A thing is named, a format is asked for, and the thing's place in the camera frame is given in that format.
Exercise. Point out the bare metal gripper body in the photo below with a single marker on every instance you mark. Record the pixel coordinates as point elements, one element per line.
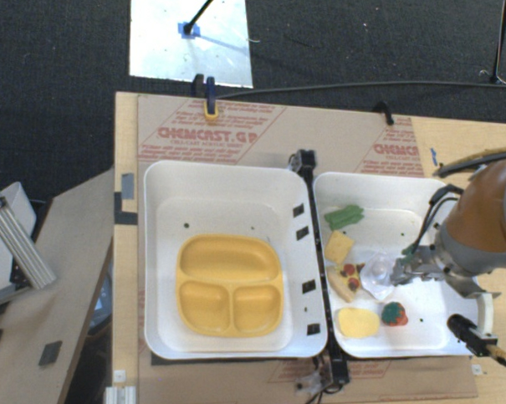
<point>427,257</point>

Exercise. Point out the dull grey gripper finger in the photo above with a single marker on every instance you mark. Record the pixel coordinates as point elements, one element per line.
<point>429,277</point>
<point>399,273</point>

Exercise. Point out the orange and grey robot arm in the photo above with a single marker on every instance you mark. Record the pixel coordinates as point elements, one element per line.
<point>481,207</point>

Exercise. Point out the white plastic tray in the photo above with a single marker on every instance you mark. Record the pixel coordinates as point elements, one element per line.
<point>424,305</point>
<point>167,252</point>

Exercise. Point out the red toy strawberry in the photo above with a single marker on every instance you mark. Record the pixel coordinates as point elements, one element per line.
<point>394,314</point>

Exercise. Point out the toy pizza slice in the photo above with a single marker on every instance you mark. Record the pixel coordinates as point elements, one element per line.
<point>345,280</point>

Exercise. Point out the yellow toy potato crisp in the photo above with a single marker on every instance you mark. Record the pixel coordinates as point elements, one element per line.
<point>357,323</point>

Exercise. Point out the yellow toy cheese slice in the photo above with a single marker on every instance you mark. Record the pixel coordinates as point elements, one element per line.
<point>339,247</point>

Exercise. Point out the green toy beans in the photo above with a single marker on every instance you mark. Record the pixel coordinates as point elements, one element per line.
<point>344,217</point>

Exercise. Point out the thin black rod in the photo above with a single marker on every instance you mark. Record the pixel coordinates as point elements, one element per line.
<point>320,258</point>

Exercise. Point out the yellow divided plate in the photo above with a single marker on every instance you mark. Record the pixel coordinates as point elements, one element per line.
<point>229,259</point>

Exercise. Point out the brown cardboard board, red print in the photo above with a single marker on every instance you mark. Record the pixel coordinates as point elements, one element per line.
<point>256,134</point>

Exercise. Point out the black cylinder on white bracket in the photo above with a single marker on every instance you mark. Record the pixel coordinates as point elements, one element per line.
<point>471,332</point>

